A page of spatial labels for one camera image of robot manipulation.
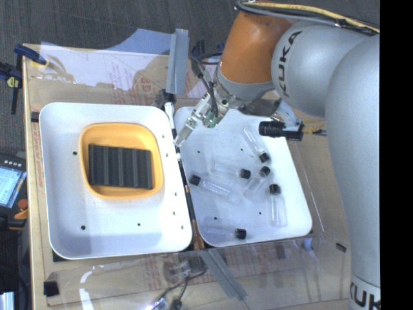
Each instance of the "dark floor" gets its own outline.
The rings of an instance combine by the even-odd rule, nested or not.
[[[0,0],[0,61],[14,64],[17,43],[46,41],[66,47],[107,48],[138,28],[173,33],[186,28],[190,47],[203,39],[206,51],[224,43],[237,14],[236,0]],[[270,0],[310,5],[380,24],[380,0]],[[0,152],[25,149],[23,100],[11,115],[12,91],[0,83]],[[0,271],[17,270],[16,232],[0,232]],[[0,274],[1,289],[16,289],[17,280]]]

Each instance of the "transparent bottle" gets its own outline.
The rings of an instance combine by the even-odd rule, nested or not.
[[[212,217],[204,219],[203,232],[208,234],[207,239],[214,239],[215,241],[243,240],[247,237],[247,230],[220,224]]]
[[[228,163],[224,158],[212,158],[210,162],[211,174],[218,174],[225,177],[240,177],[249,179],[251,177],[251,171],[242,169]]]
[[[244,186],[243,196],[250,199],[254,198],[258,190],[268,180],[267,177],[270,174],[270,172],[271,170],[267,166],[262,167],[259,171],[259,177],[250,179],[248,183]]]
[[[270,185],[270,224],[285,226],[287,224],[287,210],[281,188],[276,183]]]
[[[251,148],[252,152],[258,156],[259,160],[264,163],[270,160],[267,152],[267,147],[262,140],[262,136],[258,133],[258,127],[248,124],[242,131],[242,137]]]
[[[209,175],[197,176],[196,174],[193,174],[189,179],[189,183],[224,197],[229,197],[232,192],[232,184],[229,183],[227,185],[222,179],[214,178]]]

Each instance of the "industrial robot arm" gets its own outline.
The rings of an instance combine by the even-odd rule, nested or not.
[[[379,29],[307,6],[237,7],[214,79],[175,144],[198,124],[215,127],[229,109],[242,112],[274,89],[281,100],[261,135],[300,132],[289,106],[325,119],[352,249],[350,308],[380,309]]]

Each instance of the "white tray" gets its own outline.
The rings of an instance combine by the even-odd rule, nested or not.
[[[164,185],[132,200],[104,200],[82,177],[79,137],[94,123],[138,123],[159,146]],[[192,230],[166,114],[154,107],[51,103],[40,113],[50,245],[75,260],[185,249]]]
[[[179,132],[193,107],[183,107],[176,112],[176,128]],[[243,141],[241,132],[246,124],[258,125],[263,120],[256,116],[247,116],[237,110],[230,110],[221,123],[213,129],[198,125],[181,147],[181,157],[188,179],[192,174],[208,174],[213,156],[225,157],[229,164],[249,169],[252,177],[257,176],[263,165]],[[199,186],[189,185],[194,203],[199,232],[203,239],[214,247],[223,247],[243,243],[256,243],[285,238],[297,238],[308,234],[312,228],[312,219],[307,201],[301,187],[294,162],[285,138],[262,137],[271,157],[268,167],[271,174],[268,181],[257,192],[254,199],[242,196],[242,188],[247,180],[232,178],[227,185],[232,187],[229,198],[215,196]],[[270,201],[268,200],[270,183],[281,187],[285,199],[287,225],[270,225]],[[208,226],[228,231],[235,228],[247,230],[244,240],[229,238],[218,234],[208,234]]]

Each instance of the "black bottle cap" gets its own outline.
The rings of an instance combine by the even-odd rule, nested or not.
[[[276,184],[276,183],[271,184],[271,185],[270,185],[270,193],[271,193],[271,194],[279,194],[279,193],[281,193],[281,187],[280,187],[278,184]]]
[[[241,178],[244,178],[244,179],[250,179],[250,177],[251,177],[251,171],[246,170],[246,169],[241,169],[241,171],[240,171],[240,173],[239,173],[239,176],[240,176]]]
[[[262,163],[267,162],[267,161],[270,160],[270,156],[269,156],[266,152],[262,153],[262,154],[261,154],[260,156],[258,156],[258,157],[259,157],[259,160],[260,160]]]
[[[270,174],[270,172],[271,172],[270,168],[265,166],[261,168],[261,170],[259,171],[259,175],[261,177],[267,177]]]
[[[237,239],[245,239],[247,237],[247,231],[244,229],[235,229],[235,237]]]
[[[192,177],[189,179],[189,183],[195,186],[198,186],[200,181],[201,181],[201,177],[196,176],[195,174],[193,174]]]

